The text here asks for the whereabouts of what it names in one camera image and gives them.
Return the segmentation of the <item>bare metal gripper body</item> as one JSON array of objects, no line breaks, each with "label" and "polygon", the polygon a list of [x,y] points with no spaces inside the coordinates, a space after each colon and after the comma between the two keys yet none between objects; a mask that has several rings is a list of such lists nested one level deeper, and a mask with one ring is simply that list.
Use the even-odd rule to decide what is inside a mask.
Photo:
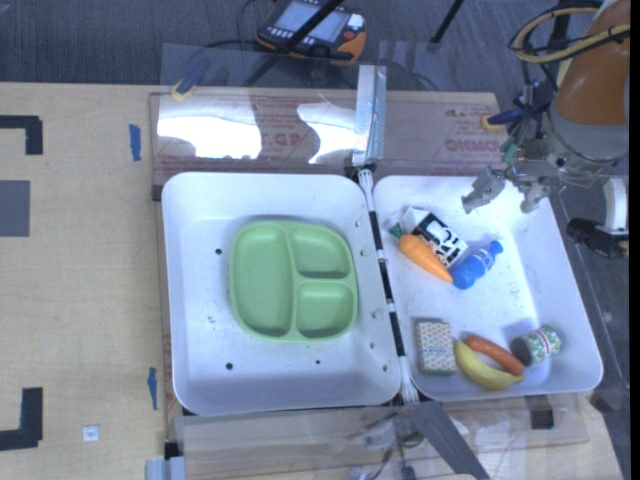
[{"label": "bare metal gripper body", "polygon": [[555,139],[532,139],[504,143],[506,178],[516,185],[591,186],[607,175],[615,159],[589,157]]}]

